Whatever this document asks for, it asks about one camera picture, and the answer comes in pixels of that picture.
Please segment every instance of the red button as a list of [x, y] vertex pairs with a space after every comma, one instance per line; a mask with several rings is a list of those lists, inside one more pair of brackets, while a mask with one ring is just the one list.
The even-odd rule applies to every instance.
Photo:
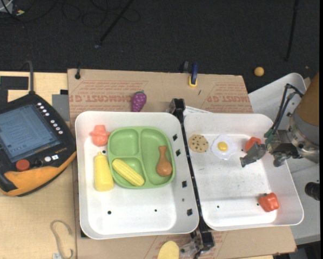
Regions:
[[25, 170], [28, 170], [30, 168], [30, 163], [27, 159], [20, 159], [15, 164], [18, 171], [23, 172]]

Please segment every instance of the toy cookie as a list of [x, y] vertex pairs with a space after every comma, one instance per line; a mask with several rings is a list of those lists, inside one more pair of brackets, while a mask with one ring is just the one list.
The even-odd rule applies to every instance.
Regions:
[[208, 149], [208, 141], [201, 134], [193, 134], [188, 139], [189, 148], [197, 153], [204, 153]]

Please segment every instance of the toy fried egg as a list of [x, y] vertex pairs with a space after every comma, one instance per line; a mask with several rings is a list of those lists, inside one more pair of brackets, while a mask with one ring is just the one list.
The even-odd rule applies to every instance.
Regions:
[[237, 145], [228, 135], [222, 134], [213, 142], [211, 151], [218, 158], [228, 160], [237, 151]]

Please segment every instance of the mustard bottle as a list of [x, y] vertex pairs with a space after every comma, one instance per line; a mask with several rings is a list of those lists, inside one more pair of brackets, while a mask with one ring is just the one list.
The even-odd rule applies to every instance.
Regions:
[[95, 187], [98, 191], [108, 191], [113, 188], [113, 178], [106, 155], [98, 152], [95, 156]]

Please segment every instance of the divided green plate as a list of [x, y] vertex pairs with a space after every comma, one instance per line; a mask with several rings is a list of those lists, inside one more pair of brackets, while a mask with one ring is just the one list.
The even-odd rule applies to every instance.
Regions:
[[[159, 146], [166, 146], [165, 156], [172, 165], [172, 173], [160, 176], [156, 171], [159, 161]], [[155, 127], [135, 126], [118, 128], [111, 132], [107, 142], [109, 165], [114, 181], [125, 188], [157, 188], [169, 184], [175, 175], [174, 158], [168, 137]], [[121, 177], [113, 168], [112, 162], [119, 158], [138, 172], [145, 184], [134, 186]]]

